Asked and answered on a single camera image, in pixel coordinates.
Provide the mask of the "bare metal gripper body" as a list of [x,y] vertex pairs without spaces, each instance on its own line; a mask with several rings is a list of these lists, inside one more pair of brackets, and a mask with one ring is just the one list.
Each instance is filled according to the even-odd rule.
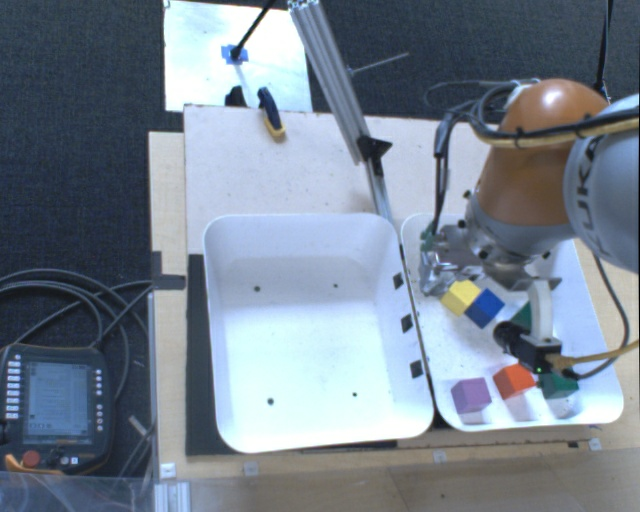
[[504,250],[473,223],[460,221],[457,225],[443,226],[434,238],[433,251],[438,254],[440,265],[481,264],[480,278],[489,278],[506,291],[526,291],[534,281],[547,282],[554,290],[561,283],[560,277],[532,274],[527,268],[536,256]]

